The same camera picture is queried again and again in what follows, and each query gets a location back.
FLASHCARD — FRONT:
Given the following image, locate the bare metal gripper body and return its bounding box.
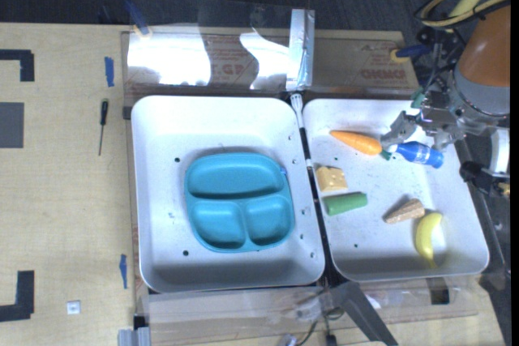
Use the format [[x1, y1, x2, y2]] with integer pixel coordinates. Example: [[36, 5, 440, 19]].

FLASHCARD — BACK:
[[417, 89, 508, 135]]

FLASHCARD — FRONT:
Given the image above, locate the blue bottle white cap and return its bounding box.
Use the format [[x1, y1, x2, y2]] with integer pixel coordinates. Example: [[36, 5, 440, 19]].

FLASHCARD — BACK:
[[384, 140, 445, 170]]

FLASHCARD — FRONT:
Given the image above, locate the orange carrot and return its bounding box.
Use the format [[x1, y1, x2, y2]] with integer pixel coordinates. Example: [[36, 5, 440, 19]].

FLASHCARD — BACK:
[[328, 129, 393, 161]]

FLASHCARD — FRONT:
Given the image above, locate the yellow cheese wedge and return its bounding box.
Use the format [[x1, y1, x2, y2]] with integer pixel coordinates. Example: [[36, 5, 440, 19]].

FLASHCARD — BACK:
[[315, 164, 350, 193]]

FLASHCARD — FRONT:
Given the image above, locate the yellow banana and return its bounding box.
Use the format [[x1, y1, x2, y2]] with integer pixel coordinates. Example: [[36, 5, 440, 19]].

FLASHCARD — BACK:
[[414, 211, 444, 270]]

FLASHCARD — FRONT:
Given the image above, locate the green cylinder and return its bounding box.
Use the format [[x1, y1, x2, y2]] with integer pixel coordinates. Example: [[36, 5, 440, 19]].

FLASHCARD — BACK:
[[322, 190, 369, 217]]

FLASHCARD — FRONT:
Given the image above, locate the white plastic tray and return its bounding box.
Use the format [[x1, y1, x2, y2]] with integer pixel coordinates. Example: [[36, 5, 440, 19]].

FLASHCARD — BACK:
[[130, 94, 327, 294], [301, 97, 491, 283]]

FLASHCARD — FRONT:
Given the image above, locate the blue divided plate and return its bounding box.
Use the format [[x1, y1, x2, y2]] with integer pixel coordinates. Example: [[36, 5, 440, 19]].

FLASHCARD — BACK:
[[183, 152, 295, 254]]

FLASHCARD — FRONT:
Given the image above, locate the black cylinder on white bracket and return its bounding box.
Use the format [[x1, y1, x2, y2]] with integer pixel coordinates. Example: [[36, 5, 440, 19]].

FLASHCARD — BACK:
[[459, 126, 512, 192]]

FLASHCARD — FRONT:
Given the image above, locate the black green handled screwdriver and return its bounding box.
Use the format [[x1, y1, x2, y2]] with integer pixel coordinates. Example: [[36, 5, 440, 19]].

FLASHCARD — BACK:
[[97, 97, 110, 157]]

